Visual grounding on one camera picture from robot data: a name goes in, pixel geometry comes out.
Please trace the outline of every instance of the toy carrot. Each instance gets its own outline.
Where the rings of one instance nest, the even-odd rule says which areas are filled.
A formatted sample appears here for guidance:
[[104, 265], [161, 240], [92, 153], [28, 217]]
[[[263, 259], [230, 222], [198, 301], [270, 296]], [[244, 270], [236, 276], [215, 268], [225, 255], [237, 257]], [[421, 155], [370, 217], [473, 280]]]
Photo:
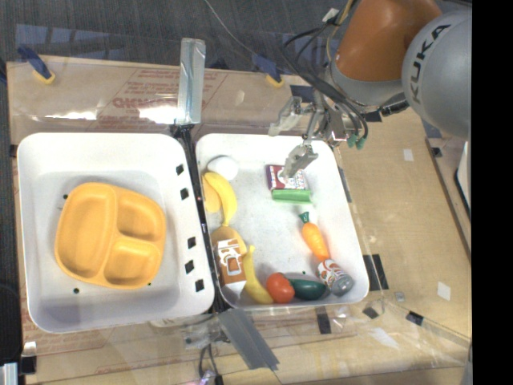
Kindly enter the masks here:
[[314, 223], [309, 221], [308, 211], [299, 214], [299, 218], [303, 221], [301, 234], [303, 235], [306, 245], [312, 250], [319, 261], [328, 259], [329, 251], [322, 237], [321, 230]]

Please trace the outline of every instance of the egg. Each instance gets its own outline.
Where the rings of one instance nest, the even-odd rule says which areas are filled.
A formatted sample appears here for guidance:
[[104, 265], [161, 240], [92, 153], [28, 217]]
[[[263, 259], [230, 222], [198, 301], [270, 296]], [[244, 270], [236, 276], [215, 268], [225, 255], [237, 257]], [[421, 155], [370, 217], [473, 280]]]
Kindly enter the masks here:
[[217, 172], [228, 181], [233, 180], [239, 172], [239, 164], [229, 156], [218, 156], [207, 164], [207, 170]]

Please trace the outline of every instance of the banana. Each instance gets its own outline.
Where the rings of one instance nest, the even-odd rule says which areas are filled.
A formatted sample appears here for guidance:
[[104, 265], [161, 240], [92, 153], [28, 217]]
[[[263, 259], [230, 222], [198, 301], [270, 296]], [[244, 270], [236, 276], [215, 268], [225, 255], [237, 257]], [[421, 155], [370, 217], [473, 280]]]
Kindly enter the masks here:
[[212, 186], [203, 179], [203, 194], [204, 194], [204, 203], [205, 209], [209, 213], [217, 213], [221, 209], [221, 199], [217, 191], [212, 188]]
[[214, 188], [221, 199], [223, 225], [228, 226], [237, 211], [237, 198], [229, 181], [217, 172], [206, 172], [204, 179]]
[[216, 231], [214, 231], [212, 234], [210, 234], [210, 241], [212, 241], [213, 246], [216, 246], [216, 244], [219, 241], [233, 240], [233, 239], [236, 239], [237, 243], [239, 244], [240, 255], [246, 254], [248, 252], [248, 248], [246, 247], [244, 240], [242, 239], [240, 234], [232, 227], [222, 225], [221, 227], [216, 229]]
[[273, 298], [260, 283], [260, 281], [258, 281], [258, 278], [255, 274], [255, 266], [253, 264], [254, 251], [255, 247], [250, 245], [248, 252], [242, 258], [242, 266], [244, 267], [244, 272], [246, 274], [246, 284], [244, 285], [244, 290], [259, 304], [272, 304]]

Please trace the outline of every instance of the orange plate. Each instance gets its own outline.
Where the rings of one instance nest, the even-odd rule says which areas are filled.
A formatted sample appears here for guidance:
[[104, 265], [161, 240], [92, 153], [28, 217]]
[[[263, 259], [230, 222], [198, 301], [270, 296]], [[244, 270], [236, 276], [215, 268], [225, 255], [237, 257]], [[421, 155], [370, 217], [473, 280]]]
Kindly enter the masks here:
[[156, 276], [165, 240], [164, 212], [153, 200], [114, 185], [86, 183], [66, 199], [55, 258], [80, 281], [134, 289]]

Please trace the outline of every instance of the grey floor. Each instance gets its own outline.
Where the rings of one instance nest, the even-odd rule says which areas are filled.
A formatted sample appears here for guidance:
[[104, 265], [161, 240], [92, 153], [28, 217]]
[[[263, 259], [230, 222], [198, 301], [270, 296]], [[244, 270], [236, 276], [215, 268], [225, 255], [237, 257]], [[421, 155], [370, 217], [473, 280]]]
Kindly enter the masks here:
[[[346, 0], [0, 0], [0, 57], [25, 44], [46, 55], [176, 65], [183, 37], [203, 39], [206, 65], [255, 71], [253, 54], [288, 72], [279, 46]], [[443, 11], [458, 8], [440, 4]], [[322, 64], [321, 56], [317, 62]], [[0, 85], [0, 366], [19, 352], [7, 89]]]

